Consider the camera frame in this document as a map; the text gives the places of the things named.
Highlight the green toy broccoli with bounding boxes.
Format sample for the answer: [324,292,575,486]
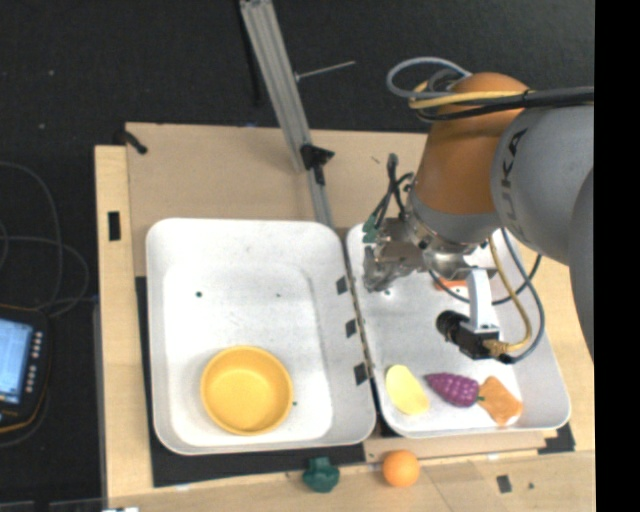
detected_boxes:
[301,455,342,495]

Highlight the pale brown flat board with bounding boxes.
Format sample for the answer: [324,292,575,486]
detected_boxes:
[123,122,595,464]

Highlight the white plastic tray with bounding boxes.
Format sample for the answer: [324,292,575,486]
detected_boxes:
[345,222,573,441]
[144,217,378,457]

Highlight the orange toy fruit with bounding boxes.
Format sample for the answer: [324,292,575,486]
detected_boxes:
[381,448,422,489]

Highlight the yellow bowl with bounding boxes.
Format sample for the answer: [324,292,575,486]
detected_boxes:
[199,344,296,437]

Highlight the yellow oval toy food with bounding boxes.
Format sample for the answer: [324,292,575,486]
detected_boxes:
[384,363,432,417]

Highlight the black cylinder on white bracket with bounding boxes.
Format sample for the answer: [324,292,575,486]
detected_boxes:
[435,268,503,361]

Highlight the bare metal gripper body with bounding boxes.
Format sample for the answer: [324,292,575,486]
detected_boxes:
[373,218,490,280]

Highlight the purple toy grapes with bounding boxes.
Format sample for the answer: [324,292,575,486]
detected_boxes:
[424,372,486,409]

